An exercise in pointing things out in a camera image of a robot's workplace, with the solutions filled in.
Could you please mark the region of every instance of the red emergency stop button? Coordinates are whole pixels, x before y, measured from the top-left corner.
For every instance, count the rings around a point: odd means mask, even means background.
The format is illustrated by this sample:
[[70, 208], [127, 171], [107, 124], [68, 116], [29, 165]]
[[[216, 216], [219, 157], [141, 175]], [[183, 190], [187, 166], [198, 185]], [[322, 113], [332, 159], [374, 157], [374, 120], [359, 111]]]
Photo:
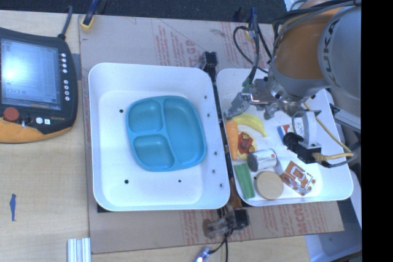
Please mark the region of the red emergency stop button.
[[9, 122], [15, 122], [19, 118], [19, 111], [14, 107], [7, 107], [3, 113], [3, 119]]

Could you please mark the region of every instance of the white tray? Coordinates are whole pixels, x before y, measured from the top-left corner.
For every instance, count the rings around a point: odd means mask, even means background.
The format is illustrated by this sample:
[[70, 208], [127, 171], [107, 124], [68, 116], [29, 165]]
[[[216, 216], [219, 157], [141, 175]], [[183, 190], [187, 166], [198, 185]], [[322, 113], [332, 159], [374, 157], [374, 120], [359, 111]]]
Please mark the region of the white tray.
[[[88, 76], [93, 192], [109, 211], [218, 209], [230, 195], [224, 146], [211, 79], [192, 67], [101, 63]], [[134, 159], [127, 108], [140, 99], [175, 95], [196, 108], [206, 136], [203, 161], [152, 172]]]
[[[241, 84], [244, 82], [249, 73], [250, 69], [224, 69], [218, 73], [217, 89], [219, 92], [222, 113], [230, 108], [231, 102], [234, 100], [237, 93], [241, 91]], [[265, 74], [262, 71], [257, 71], [255, 78], [263, 78], [264, 76]], [[310, 99], [307, 101], [307, 104], [314, 110], [321, 110], [318, 118], [321, 119], [326, 127], [328, 127], [328, 129], [331, 130], [331, 132], [338, 139], [339, 136], [337, 127], [330, 111], [326, 93], [327, 92], [325, 90], [318, 92], [313, 100]], [[342, 165], [336, 168], [328, 169], [316, 163], [305, 164], [297, 158], [295, 153], [292, 153], [290, 150], [288, 150], [282, 143], [277, 127], [292, 124], [292, 120], [288, 115], [283, 112], [276, 112], [272, 119], [264, 120], [263, 111], [257, 111], [255, 106], [250, 106], [247, 112], [262, 119], [264, 122], [265, 131], [268, 134], [268, 137], [262, 137], [260, 133], [254, 131], [248, 126], [238, 126], [239, 131], [248, 132], [252, 137], [255, 138], [257, 150], [272, 148], [277, 154], [282, 170], [285, 170], [289, 162], [292, 160], [306, 172], [309, 172], [316, 179], [316, 183], [315, 186], [313, 186], [313, 189], [304, 196], [301, 196], [287, 185], [284, 185], [284, 192], [278, 199], [266, 200], [257, 193], [255, 193], [255, 197], [245, 199], [235, 174], [236, 188], [244, 202], [252, 206], [270, 206], [274, 204], [337, 201], [350, 197], [352, 194], [353, 182], [348, 165]], [[322, 145], [322, 154], [333, 155], [343, 152], [343, 149], [333, 139], [331, 139], [330, 136], [319, 125], [317, 127], [317, 142]], [[330, 163], [338, 163], [344, 160], [344, 158], [339, 158], [334, 161], [330, 161]], [[243, 163], [243, 161], [233, 161], [232, 165], [234, 166], [239, 163]], [[255, 180], [257, 173], [252, 172], [251, 175], [252, 179]]]

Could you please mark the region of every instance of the toy banana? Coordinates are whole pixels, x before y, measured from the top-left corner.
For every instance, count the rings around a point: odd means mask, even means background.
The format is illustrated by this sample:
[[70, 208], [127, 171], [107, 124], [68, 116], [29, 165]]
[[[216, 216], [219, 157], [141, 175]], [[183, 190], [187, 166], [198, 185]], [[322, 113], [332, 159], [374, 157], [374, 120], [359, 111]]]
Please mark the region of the toy banana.
[[263, 126], [263, 121], [255, 115], [244, 112], [238, 116], [232, 117], [232, 120], [234, 120], [238, 125], [246, 125], [259, 131], [264, 137], [268, 136], [265, 131], [265, 127]]

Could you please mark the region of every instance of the orange carrot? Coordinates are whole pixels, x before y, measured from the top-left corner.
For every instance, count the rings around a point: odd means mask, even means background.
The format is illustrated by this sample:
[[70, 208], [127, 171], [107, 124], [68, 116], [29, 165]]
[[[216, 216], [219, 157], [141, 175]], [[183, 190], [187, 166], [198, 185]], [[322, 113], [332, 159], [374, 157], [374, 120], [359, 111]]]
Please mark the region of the orange carrot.
[[236, 160], [238, 156], [238, 144], [239, 144], [239, 130], [238, 124], [234, 120], [228, 120], [225, 123], [225, 131], [227, 133], [229, 151], [231, 153], [232, 160]]

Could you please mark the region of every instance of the wooden table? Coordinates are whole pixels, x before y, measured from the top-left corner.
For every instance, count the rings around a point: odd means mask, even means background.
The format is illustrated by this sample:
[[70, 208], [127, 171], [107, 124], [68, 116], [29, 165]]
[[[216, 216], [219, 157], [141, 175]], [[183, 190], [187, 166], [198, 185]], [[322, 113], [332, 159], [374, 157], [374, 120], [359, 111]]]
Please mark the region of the wooden table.
[[[0, 10], [0, 27], [57, 36], [66, 13]], [[72, 53], [80, 53], [78, 16], [66, 32]], [[79, 81], [79, 111], [72, 130], [30, 144], [0, 144], [0, 261], [66, 261], [68, 239], [89, 237], [84, 123]], [[10, 200], [16, 195], [15, 221]], [[231, 242], [229, 261], [309, 260], [303, 236]], [[92, 261], [194, 261], [202, 246], [92, 255]], [[225, 261], [225, 247], [209, 262]]]

